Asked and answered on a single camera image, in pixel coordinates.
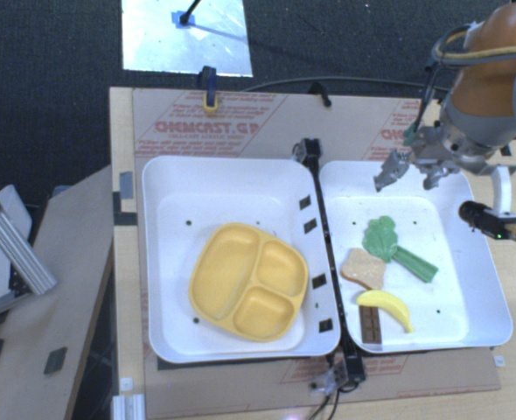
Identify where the green broccoli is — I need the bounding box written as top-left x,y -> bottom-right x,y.
362,215 -> 440,284

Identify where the black cylinder on white bracket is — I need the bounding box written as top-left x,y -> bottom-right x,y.
457,164 -> 516,241

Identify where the brown chocolate bar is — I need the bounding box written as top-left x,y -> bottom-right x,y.
358,304 -> 383,345

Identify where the yellow banana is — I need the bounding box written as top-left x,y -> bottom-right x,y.
355,289 -> 415,335

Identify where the brown cardboard board red print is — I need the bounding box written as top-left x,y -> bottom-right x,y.
130,87 -> 502,420

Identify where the tan bread slice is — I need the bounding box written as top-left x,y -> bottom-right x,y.
339,247 -> 387,291

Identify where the white plastic tray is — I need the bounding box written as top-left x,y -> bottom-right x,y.
317,159 -> 514,355
141,155 -> 342,364

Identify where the thin black rod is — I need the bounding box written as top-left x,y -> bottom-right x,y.
306,146 -> 360,371

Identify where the yellow divided plate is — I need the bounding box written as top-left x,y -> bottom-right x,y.
188,222 -> 310,344

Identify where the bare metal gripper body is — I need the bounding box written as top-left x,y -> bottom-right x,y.
408,122 -> 495,177

